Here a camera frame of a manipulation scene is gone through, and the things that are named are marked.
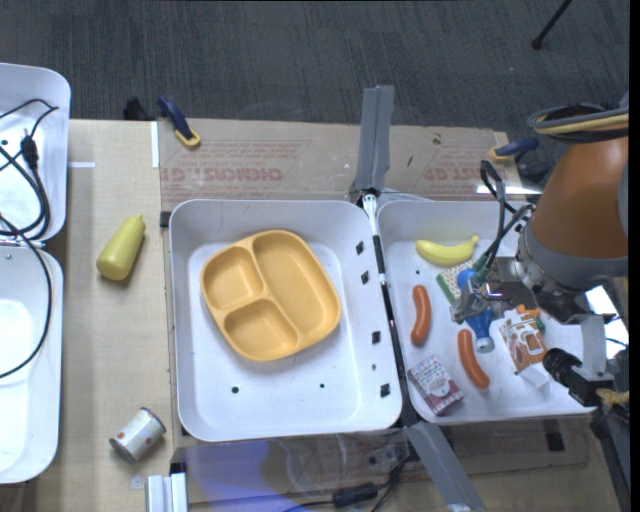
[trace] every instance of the toy sausage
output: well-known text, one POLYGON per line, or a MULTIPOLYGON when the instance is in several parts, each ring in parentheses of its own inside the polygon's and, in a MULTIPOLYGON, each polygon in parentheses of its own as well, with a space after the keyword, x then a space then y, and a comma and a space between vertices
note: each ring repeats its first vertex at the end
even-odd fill
POLYGON ((467 372, 467 375, 471 379, 471 382, 473 382, 474 386, 480 389, 486 389, 489 387, 491 381, 478 364, 476 354, 473 350, 471 331, 468 329, 462 329, 458 333, 458 353, 460 354, 460 360, 462 361, 464 371, 467 372))
POLYGON ((424 345, 431 325, 431 301, 427 289, 421 284, 413 287, 413 302, 416 305, 416 322, 411 331, 411 342, 420 347, 424 345))

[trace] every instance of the yellow plate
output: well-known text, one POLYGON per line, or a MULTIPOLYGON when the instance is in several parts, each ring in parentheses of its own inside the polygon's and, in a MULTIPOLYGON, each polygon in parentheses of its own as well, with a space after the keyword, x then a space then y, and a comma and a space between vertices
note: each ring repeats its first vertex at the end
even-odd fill
POLYGON ((200 288, 229 344, 254 361, 321 341, 342 312, 318 258, 289 231, 256 233, 217 252, 202 267, 200 288))

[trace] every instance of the metal can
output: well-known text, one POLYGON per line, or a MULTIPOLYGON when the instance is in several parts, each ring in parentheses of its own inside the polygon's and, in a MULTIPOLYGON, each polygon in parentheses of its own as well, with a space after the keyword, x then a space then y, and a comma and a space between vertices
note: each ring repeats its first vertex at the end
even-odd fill
POLYGON ((153 412, 141 407, 129 423, 109 439, 109 444, 129 464, 135 464, 166 431, 153 412))

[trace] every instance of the white tray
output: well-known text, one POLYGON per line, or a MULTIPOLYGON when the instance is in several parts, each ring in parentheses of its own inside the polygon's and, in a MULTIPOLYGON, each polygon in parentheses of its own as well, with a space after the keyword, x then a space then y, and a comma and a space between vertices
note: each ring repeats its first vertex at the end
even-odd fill
POLYGON ((361 209, 344 201, 193 200, 174 210, 169 232, 178 410, 191 435, 232 441, 395 423, 402 399, 372 233, 361 209), (199 276, 210 255, 267 229, 293 231, 309 244, 343 311, 326 339, 264 363, 228 345, 206 309, 199 276))
MULTIPOLYGON (((64 225, 71 89, 49 69, 0 63, 0 112, 33 98, 58 107, 34 133, 39 174, 49 198, 51 221, 42 240, 64 225)), ((11 155, 20 151, 25 129, 31 131, 47 107, 32 103, 0 119, 0 144, 11 155)), ((22 166, 26 162, 17 157, 22 166)), ((0 165, 6 159, 0 157, 0 165)), ((0 171, 0 210, 17 226, 35 218, 38 200, 12 166, 0 171)), ((63 275, 55 259, 39 250, 51 273, 51 322, 44 344, 23 369, 0 380, 0 484, 30 480, 43 472, 58 449, 60 421, 63 275)), ((47 287, 39 261, 26 246, 0 239, 0 373, 22 362, 35 348, 44 326, 47 287)))
MULTIPOLYGON (((471 235, 480 237, 474 259, 487 249, 497 230, 498 204, 495 201, 392 201, 379 210, 378 225, 382 240, 387 279, 402 344, 407 370, 435 354, 465 398, 443 416, 436 416, 427 406, 412 383, 411 401, 422 418, 438 424, 459 424, 525 417, 585 414, 591 408, 582 407, 571 398, 567 389, 552 381, 548 394, 536 389, 523 377, 515 374, 515 367, 498 331, 499 323, 491 325, 490 335, 495 349, 476 354, 479 364, 491 380, 489 388, 479 390, 467 377, 458 357, 457 333, 466 323, 451 320, 450 304, 442 293, 436 276, 443 270, 423 259, 416 251, 418 239, 455 244, 471 235), (415 322, 412 289, 422 284, 429 293, 432 317, 431 329, 422 347, 415 347, 410 333, 415 322)), ((514 256, 517 233, 512 231, 500 246, 499 255, 514 256)), ((563 326, 544 313, 546 329, 543 338, 547 348, 561 347, 582 357, 582 335, 579 326, 563 326)))
MULTIPOLYGON (((58 448, 62 363, 63 276, 45 252, 53 284, 49 335, 38 355, 0 380, 0 484, 25 482, 44 471, 58 448)), ((0 245, 1 369, 24 361, 44 326, 47 284, 35 255, 0 245)))

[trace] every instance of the wooden table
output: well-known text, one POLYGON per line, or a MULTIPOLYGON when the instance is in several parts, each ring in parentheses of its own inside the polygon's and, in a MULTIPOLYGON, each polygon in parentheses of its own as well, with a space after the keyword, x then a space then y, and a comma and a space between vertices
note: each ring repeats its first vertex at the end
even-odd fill
MULTIPOLYGON (((66 225, 47 249, 65 275, 60 442, 51 466, 26 484, 24 510, 143 511, 145 478, 167 475, 174 433, 180 429, 172 410, 172 323, 167 319, 166 252, 151 123, 72 120, 69 147, 66 225), (101 278, 96 258, 124 218, 138 213, 147 229, 130 279, 115 283, 101 278), (141 406, 154 411, 168 432, 143 460, 130 465, 116 455, 109 438, 141 406)), ((463 464, 489 510, 618 509, 603 452, 587 423, 561 428, 567 434, 566 449, 579 451, 567 464, 496 471, 506 467, 504 460, 496 460, 504 455, 482 450, 474 455, 470 449, 463 464)), ((479 432, 487 435, 491 430, 486 429, 479 432)), ((454 435, 469 439, 472 446, 473 428, 454 435)), ((527 460, 526 453, 518 456, 527 460)), ((247 510, 232 502, 194 504, 192 509, 247 510)), ((258 509, 271 510, 266 504, 258 509)), ((402 485, 383 510, 448 509, 430 481, 419 481, 402 485)))

